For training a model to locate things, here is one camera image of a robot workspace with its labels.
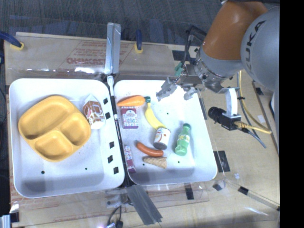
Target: toy banana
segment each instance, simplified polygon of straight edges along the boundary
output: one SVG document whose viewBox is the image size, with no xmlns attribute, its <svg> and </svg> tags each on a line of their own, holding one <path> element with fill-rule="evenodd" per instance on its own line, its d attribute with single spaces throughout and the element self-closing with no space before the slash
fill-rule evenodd
<svg viewBox="0 0 304 228">
<path fill-rule="evenodd" d="M 154 115 L 154 112 L 151 108 L 151 99 L 150 97 L 146 97 L 146 102 L 147 102 L 147 109 L 144 113 L 148 123 L 154 128 L 158 129 L 160 127 L 166 128 L 164 124 L 162 124 Z"/>
</svg>

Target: white plastic tray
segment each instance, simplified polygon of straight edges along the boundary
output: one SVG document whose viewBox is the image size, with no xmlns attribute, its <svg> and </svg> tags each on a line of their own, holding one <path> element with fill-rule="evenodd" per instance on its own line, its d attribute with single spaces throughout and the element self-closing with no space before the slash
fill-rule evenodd
<svg viewBox="0 0 304 228">
<path fill-rule="evenodd" d="M 146 104 L 136 107 L 139 128 L 124 129 L 120 118 L 120 128 L 124 145 L 129 145 L 133 155 L 136 173 L 129 173 L 130 178 L 137 184 L 174 184 L 197 181 L 209 181 L 218 171 L 205 119 L 197 95 L 185 101 L 184 91 L 178 87 L 176 91 L 158 102 L 156 92 L 161 90 L 164 81 L 156 80 L 122 80 L 115 84 L 114 94 L 116 102 L 132 95 L 151 97 L 151 105 L 155 116 L 171 131 L 168 147 L 164 150 L 168 167 L 162 169 L 150 164 L 144 164 L 144 153 L 135 147 L 135 140 L 153 148 L 156 130 L 154 130 L 144 116 Z M 182 125 L 191 125 L 191 140 L 188 153 L 178 156 L 174 152 Z"/>
<path fill-rule="evenodd" d="M 92 130 L 89 141 L 67 159 L 61 162 L 44 160 L 19 134 L 19 118 L 42 99 L 62 95 L 82 111 L 89 94 L 101 103 L 104 113 L 109 113 L 110 117 L 100 130 Z M 9 87 L 9 105 L 14 184 L 22 196 L 56 196 L 112 189 L 122 184 L 124 167 L 109 91 L 102 82 L 18 79 Z"/>
</svg>

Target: small box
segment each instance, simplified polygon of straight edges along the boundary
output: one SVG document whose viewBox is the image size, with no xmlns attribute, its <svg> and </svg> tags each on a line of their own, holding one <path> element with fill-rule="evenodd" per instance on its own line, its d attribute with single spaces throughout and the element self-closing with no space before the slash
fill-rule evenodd
<svg viewBox="0 0 304 228">
<path fill-rule="evenodd" d="M 121 116 L 123 128 L 138 128 L 138 119 L 135 106 L 122 106 Z"/>
<path fill-rule="evenodd" d="M 132 159 L 130 146 L 126 145 L 123 147 L 125 160 L 127 162 L 127 168 L 130 173 L 135 173 L 135 165 Z"/>
</svg>

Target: yellow cable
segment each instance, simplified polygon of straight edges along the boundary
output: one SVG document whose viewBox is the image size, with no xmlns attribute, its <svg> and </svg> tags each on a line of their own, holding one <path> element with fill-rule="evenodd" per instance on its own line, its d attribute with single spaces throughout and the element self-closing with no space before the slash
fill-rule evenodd
<svg viewBox="0 0 304 228">
<path fill-rule="evenodd" d="M 252 115 L 251 113 L 248 111 L 247 107 L 246 107 L 246 104 L 245 104 L 245 101 L 243 100 L 243 93 L 242 93 L 242 86 L 241 86 L 241 77 L 242 77 L 242 71 L 240 70 L 239 71 L 239 74 L 238 74 L 238 86 L 239 86 L 239 94 L 240 94 L 240 97 L 241 97 L 241 102 L 243 104 L 243 107 L 244 107 L 244 110 L 246 111 L 246 113 L 248 114 L 248 116 L 257 124 L 259 125 L 262 129 L 259 129 L 257 127 L 253 127 L 251 125 L 248 125 L 246 126 L 246 128 L 252 128 L 252 129 L 255 129 L 255 130 L 258 130 L 258 131 L 261 131 L 261 132 L 264 132 L 264 133 L 268 133 L 268 134 L 271 134 L 271 130 L 269 130 L 268 128 L 265 128 L 262 124 L 260 124 Z"/>
<path fill-rule="evenodd" d="M 241 122 L 241 121 L 235 121 L 233 124 L 235 124 L 238 128 L 250 128 L 250 129 L 258 130 L 258 131 L 263 132 L 263 133 L 271 134 L 270 130 L 264 130 L 262 128 L 254 127 L 254 126 L 251 126 L 251 125 L 246 124 L 246 123 Z"/>
</svg>

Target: blue clamp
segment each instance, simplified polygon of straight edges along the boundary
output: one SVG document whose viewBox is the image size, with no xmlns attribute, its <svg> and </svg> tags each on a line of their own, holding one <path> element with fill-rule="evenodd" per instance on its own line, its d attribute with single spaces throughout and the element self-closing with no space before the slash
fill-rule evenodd
<svg viewBox="0 0 304 228">
<path fill-rule="evenodd" d="M 137 29 L 136 30 L 136 43 L 134 45 L 136 53 L 142 53 L 143 52 L 142 41 L 143 41 L 142 32 L 141 32 L 140 29 Z"/>
<path fill-rule="evenodd" d="M 0 65 L 4 63 L 4 53 L 0 51 Z"/>
<path fill-rule="evenodd" d="M 6 40 L 7 42 L 9 42 L 12 48 L 17 49 L 17 50 L 22 50 L 24 47 L 24 44 L 20 41 L 18 41 L 16 38 L 14 38 L 12 35 L 0 31 L 0 39 Z"/>
</svg>

